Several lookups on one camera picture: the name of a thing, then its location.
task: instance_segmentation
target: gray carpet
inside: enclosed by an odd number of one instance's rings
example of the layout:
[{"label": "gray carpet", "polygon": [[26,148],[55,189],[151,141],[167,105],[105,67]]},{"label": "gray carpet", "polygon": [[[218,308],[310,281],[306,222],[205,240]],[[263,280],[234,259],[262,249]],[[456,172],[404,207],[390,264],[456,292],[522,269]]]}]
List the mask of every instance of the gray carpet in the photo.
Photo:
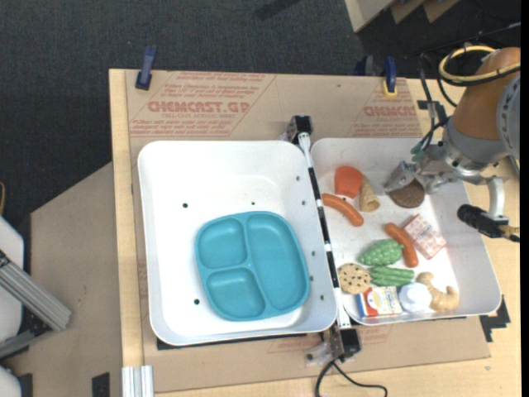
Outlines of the gray carpet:
[{"label": "gray carpet", "polygon": [[[353,74],[372,55],[382,73],[391,55],[416,78],[418,50],[520,21],[521,0],[462,0],[434,23],[383,12],[358,34],[344,0],[0,0],[0,15],[0,181],[16,225],[111,160],[107,72],[139,69],[146,45],[156,69]],[[520,45],[521,28],[486,40]]]}]

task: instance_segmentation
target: wooden table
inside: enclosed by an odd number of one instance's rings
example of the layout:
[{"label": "wooden table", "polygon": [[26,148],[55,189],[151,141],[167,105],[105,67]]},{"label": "wooden table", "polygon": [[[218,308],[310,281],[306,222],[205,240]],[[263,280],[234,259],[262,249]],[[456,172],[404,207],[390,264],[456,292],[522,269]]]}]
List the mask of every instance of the wooden table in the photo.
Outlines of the wooden table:
[{"label": "wooden table", "polygon": [[[131,194],[131,149],[127,114],[126,71],[111,69],[110,97],[112,118],[112,150],[116,194],[117,257],[119,265],[119,294],[122,327],[122,365],[139,367],[145,364],[141,330],[138,266],[136,263],[135,219]],[[312,85],[318,79],[310,78]],[[429,81],[435,100],[447,109],[450,105]],[[424,99],[418,80],[408,80],[413,100]],[[451,90],[452,95],[460,90]],[[519,179],[507,160],[497,169],[511,179],[506,183],[505,215],[512,225],[519,225]],[[472,204],[488,207],[486,188],[468,186]],[[382,384],[391,396],[460,396],[482,395],[509,397],[521,395],[521,336],[520,336],[520,246],[507,240],[491,240],[485,244],[493,261],[498,282],[504,294],[511,322],[504,329],[493,331],[491,357],[473,361],[458,361],[434,366],[410,366],[383,371],[355,373],[354,379],[367,384]],[[186,375],[176,371],[175,375]],[[340,375],[330,372],[322,385],[322,393],[340,395],[381,395],[380,391],[358,389]],[[185,390],[163,393],[163,396],[309,396],[313,395],[314,377],[269,380],[258,384],[231,385],[214,389]]]}]

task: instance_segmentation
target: toy chocolate cookie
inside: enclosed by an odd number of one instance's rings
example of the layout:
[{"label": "toy chocolate cookie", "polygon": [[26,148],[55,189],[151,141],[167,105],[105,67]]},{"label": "toy chocolate cookie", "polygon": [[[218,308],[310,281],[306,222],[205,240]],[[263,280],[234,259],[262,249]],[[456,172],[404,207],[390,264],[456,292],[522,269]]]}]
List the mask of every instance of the toy chocolate cookie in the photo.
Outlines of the toy chocolate cookie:
[{"label": "toy chocolate cookie", "polygon": [[371,275],[361,265],[346,263],[338,268],[340,287],[346,293],[359,294],[371,286]]},{"label": "toy chocolate cookie", "polygon": [[424,188],[414,179],[401,189],[389,193],[389,197],[401,208],[418,208],[424,201]]}]

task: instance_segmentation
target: blue plate compartment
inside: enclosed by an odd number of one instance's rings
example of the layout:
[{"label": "blue plate compartment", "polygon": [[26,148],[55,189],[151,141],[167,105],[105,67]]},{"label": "blue plate compartment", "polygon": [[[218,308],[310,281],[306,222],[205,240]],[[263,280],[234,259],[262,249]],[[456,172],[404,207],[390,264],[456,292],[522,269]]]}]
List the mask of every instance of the blue plate compartment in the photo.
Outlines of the blue plate compartment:
[{"label": "blue plate compartment", "polygon": [[292,227],[275,213],[237,213],[206,223],[197,234],[195,255],[209,303],[223,318],[271,318],[307,299],[301,247]]}]

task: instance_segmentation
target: toy hot dog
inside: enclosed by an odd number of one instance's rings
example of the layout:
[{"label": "toy hot dog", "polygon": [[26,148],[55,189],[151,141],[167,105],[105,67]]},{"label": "toy hot dog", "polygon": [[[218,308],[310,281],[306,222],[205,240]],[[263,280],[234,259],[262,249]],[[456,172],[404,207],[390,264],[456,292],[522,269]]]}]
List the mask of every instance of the toy hot dog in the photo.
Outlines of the toy hot dog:
[{"label": "toy hot dog", "polygon": [[416,267],[419,264],[419,259],[417,257],[417,252],[413,247],[412,240],[410,239],[409,235],[403,229],[399,228],[392,222],[386,223],[384,230],[392,239],[404,246],[403,258],[406,266],[408,268]]},{"label": "toy hot dog", "polygon": [[359,227],[364,224],[364,218],[358,210],[347,203],[343,198],[337,197],[333,194],[322,194],[322,201],[325,206],[334,208],[339,212],[342,212],[350,222]]}]

